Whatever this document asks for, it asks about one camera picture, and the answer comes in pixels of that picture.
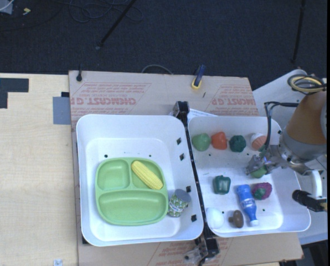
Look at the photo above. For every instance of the small green round fruit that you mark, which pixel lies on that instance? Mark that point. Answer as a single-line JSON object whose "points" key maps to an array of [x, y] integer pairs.
{"points": [[258, 173]]}

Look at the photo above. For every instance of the white and orange cupcake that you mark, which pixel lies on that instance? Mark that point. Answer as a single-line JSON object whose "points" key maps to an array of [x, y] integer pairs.
{"points": [[257, 141]]}

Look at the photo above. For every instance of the purple grapes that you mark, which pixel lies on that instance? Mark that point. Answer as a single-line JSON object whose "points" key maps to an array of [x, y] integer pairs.
{"points": [[263, 190]]}

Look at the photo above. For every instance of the dark green broccoli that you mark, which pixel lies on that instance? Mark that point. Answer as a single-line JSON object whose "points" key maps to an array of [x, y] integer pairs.
{"points": [[237, 144]]}

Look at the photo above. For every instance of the green pea can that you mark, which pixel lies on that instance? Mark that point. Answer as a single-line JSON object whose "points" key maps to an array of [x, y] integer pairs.
{"points": [[178, 204]]}

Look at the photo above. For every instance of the white egg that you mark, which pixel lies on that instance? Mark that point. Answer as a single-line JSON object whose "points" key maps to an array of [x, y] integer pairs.
{"points": [[214, 218]]}

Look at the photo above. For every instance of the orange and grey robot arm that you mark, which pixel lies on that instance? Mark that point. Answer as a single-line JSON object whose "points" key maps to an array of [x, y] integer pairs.
{"points": [[306, 126]]}

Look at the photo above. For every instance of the orange bell pepper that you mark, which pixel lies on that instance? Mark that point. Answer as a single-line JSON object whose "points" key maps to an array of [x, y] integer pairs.
{"points": [[219, 141]]}

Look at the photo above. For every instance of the white plastic tray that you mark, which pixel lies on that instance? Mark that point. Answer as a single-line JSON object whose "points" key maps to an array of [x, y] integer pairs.
{"points": [[278, 215], [131, 137]]}

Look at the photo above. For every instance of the green divided plate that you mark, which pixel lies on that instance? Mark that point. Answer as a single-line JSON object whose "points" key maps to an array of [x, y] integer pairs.
{"points": [[129, 206]]}

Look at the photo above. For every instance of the brown cardboard board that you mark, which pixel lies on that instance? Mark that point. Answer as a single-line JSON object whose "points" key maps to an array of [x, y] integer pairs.
{"points": [[120, 98]]}

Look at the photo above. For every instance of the thin black and white rod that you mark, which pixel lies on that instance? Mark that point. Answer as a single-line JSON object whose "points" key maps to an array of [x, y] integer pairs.
{"points": [[194, 165]]}

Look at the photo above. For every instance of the yellow corn cob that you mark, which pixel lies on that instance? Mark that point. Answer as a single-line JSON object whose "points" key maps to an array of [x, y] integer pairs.
{"points": [[147, 174]]}

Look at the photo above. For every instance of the dark green bell pepper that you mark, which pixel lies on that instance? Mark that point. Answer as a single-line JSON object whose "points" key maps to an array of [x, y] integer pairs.
{"points": [[221, 185]]}

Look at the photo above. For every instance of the brown mushroom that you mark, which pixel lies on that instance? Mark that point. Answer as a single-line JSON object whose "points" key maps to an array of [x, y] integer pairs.
{"points": [[237, 219]]}

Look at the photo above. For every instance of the blue bottle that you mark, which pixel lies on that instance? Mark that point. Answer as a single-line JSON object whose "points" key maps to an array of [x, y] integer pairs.
{"points": [[246, 202]]}

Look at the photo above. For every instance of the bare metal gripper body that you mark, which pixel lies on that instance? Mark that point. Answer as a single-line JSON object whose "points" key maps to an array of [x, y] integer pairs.
{"points": [[281, 156]]}

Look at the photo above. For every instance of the black cylinder on white bracket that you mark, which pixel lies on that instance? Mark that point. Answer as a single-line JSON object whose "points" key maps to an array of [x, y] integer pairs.
{"points": [[306, 198]]}

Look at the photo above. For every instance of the light green apple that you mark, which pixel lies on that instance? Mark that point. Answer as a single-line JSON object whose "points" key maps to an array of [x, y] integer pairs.
{"points": [[201, 142]]}

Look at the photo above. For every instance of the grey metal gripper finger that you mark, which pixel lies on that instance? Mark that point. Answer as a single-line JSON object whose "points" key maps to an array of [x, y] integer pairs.
{"points": [[253, 163], [269, 167]]}

